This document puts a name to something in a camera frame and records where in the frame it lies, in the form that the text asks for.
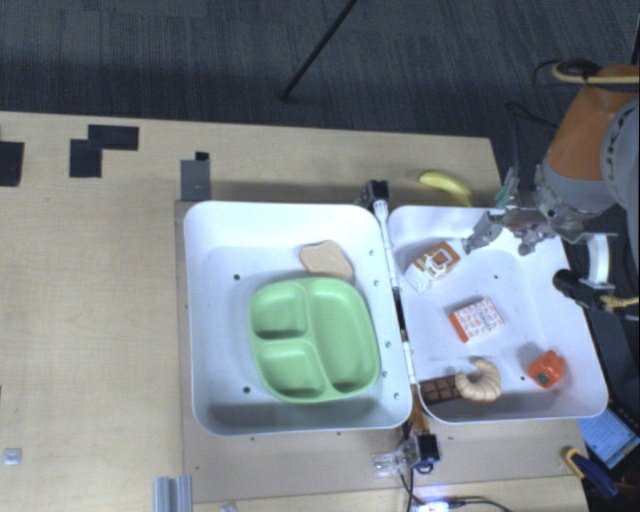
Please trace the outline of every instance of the banana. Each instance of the banana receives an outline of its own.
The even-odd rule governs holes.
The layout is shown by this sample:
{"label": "banana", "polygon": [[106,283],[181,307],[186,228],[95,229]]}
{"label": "banana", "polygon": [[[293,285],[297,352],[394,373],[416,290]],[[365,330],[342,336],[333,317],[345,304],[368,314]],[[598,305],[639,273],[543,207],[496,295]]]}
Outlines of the banana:
{"label": "banana", "polygon": [[427,187],[448,192],[462,206],[471,206],[471,190],[452,176],[438,171],[429,171],[420,176],[419,181]]}

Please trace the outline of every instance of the beige curved toy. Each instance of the beige curved toy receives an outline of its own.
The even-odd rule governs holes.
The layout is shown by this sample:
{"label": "beige curved toy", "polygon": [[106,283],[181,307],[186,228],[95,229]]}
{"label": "beige curved toy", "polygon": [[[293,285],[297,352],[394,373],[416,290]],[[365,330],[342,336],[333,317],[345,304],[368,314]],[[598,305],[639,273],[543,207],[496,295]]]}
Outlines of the beige curved toy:
{"label": "beige curved toy", "polygon": [[456,373],[456,388],[460,396],[473,402],[493,402],[502,394],[500,370],[486,359],[476,359],[473,364],[482,371],[482,375],[471,382],[463,372]]}

